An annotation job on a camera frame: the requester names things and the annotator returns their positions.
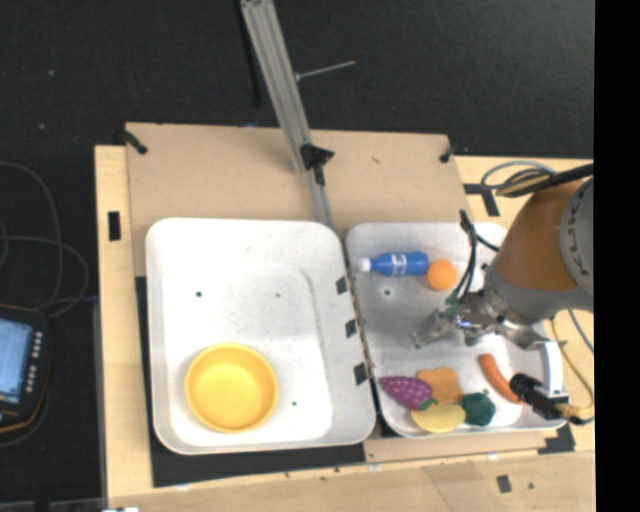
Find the device screen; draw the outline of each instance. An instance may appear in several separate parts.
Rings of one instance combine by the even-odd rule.
[[[0,318],[0,395],[5,402],[20,402],[32,334],[30,325]]]

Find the orange ball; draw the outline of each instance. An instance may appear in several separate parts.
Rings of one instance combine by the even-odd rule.
[[[453,288],[458,281],[458,271],[449,260],[436,260],[429,264],[427,282],[437,291]]]

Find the bottle label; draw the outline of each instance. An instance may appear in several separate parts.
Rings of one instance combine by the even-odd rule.
[[[406,254],[392,254],[391,262],[393,263],[392,276],[403,276],[407,272]]]

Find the blue bottle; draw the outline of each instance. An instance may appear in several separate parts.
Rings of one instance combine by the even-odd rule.
[[[385,276],[420,276],[427,272],[428,256],[421,252],[388,252],[377,258],[361,258],[360,272],[379,272]]]

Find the bottle cap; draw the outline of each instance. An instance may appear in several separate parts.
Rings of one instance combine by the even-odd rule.
[[[371,260],[369,258],[360,258],[358,261],[358,270],[360,272],[371,272]]]

